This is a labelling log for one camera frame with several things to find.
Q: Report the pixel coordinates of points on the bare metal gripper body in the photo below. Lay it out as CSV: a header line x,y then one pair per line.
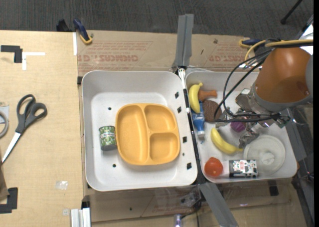
x,y
251,107

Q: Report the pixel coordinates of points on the brown round biscuit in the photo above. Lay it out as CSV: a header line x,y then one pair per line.
x,y
210,111

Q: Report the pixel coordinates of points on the red tomato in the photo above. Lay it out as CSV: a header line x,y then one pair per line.
x,y
213,167

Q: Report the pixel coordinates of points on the green patterned can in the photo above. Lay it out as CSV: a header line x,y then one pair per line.
x,y
107,138

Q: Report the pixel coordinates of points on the purple grapes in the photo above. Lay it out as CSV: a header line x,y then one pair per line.
x,y
238,126

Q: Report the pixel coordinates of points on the white plastic tray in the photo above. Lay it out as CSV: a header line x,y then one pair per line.
x,y
214,151
104,168

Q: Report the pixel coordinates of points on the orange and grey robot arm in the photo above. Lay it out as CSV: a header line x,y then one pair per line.
x,y
284,76

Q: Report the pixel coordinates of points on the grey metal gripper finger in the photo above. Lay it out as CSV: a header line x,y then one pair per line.
x,y
224,119
248,139

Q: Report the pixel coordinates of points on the cow print milk carton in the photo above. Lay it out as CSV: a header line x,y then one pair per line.
x,y
243,168

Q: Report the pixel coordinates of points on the brown cardboard board red print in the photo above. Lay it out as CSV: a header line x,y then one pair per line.
x,y
129,54

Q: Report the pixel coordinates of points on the brown chicken drumstick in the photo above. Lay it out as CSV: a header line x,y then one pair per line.
x,y
208,94

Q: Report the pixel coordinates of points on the black tripod leg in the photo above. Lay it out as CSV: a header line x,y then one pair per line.
x,y
297,2

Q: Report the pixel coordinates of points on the blue bottle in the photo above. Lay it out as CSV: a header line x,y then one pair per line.
x,y
198,121

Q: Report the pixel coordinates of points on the grey tape roll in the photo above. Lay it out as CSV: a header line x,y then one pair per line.
x,y
5,131

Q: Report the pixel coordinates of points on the orange divided plate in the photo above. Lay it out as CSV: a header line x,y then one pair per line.
x,y
139,133

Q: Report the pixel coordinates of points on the yellow banana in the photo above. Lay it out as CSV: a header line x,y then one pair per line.
x,y
221,143
194,97

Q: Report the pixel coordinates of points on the white round plastic lid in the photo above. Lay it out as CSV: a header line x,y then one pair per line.
x,y
266,156

